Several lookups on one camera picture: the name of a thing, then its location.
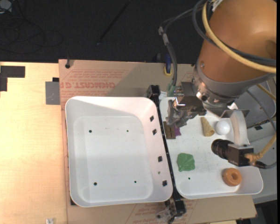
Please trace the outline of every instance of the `black camera lens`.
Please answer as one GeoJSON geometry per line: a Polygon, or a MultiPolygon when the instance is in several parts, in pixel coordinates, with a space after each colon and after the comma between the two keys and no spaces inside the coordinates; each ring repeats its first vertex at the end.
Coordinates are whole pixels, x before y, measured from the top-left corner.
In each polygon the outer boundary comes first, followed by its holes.
{"type": "Polygon", "coordinates": [[[228,144],[232,144],[232,142],[222,139],[214,140],[211,144],[211,150],[220,158],[228,160],[228,144]]]}

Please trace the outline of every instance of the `black floor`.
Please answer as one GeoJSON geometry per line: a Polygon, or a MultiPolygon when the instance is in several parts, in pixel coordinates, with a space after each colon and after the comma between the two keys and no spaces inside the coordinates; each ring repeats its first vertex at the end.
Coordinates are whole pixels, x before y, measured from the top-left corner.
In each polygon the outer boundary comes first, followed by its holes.
{"type": "MultiPolygon", "coordinates": [[[[12,11],[0,14],[0,61],[57,62],[69,56],[151,62],[157,53],[163,61],[167,51],[159,25],[199,0],[132,0],[98,46],[98,38],[127,1],[14,0],[12,11]]],[[[178,63],[196,62],[203,41],[190,18],[173,24],[168,36],[178,63]]]]}

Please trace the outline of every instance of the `white ball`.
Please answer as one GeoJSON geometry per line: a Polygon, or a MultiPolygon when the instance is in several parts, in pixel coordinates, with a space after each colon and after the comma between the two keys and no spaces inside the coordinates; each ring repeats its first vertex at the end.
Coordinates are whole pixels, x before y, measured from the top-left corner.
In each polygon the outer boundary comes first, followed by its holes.
{"type": "Polygon", "coordinates": [[[220,135],[228,134],[230,131],[230,126],[225,120],[217,122],[216,132],[220,135]]]}

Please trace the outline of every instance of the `orange ring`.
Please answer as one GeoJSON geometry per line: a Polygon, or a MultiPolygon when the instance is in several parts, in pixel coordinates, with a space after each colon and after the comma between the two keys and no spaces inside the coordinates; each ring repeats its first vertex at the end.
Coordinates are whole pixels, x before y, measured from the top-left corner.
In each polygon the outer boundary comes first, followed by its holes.
{"type": "Polygon", "coordinates": [[[242,175],[236,168],[228,168],[223,173],[223,180],[228,186],[238,186],[242,182],[242,175]]]}

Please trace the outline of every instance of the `white tray with objects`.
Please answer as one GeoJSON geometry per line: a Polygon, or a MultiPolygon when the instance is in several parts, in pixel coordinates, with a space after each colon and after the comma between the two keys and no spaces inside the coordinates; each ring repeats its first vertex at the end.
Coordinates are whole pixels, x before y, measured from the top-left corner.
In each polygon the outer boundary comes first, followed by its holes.
{"type": "MultiPolygon", "coordinates": [[[[163,121],[168,116],[168,101],[170,99],[173,98],[165,98],[160,103],[163,121]]],[[[196,116],[193,119],[189,119],[186,126],[180,128],[181,136],[177,136],[174,140],[167,140],[178,192],[187,199],[257,194],[261,192],[263,181],[258,168],[252,166],[237,167],[215,155],[211,150],[211,144],[216,139],[233,141],[233,129],[230,119],[220,119],[211,112],[208,112],[205,118],[214,129],[218,121],[225,120],[229,123],[231,130],[226,135],[219,135],[215,132],[212,136],[205,137],[201,116],[196,116]],[[194,170],[182,172],[178,170],[177,156],[180,153],[194,156],[194,170]],[[227,168],[236,168],[240,171],[243,178],[240,185],[230,187],[224,183],[222,174],[227,168]]]]}
{"type": "Polygon", "coordinates": [[[173,191],[155,104],[73,97],[65,106],[70,195],[92,207],[168,200],[173,191]]]}

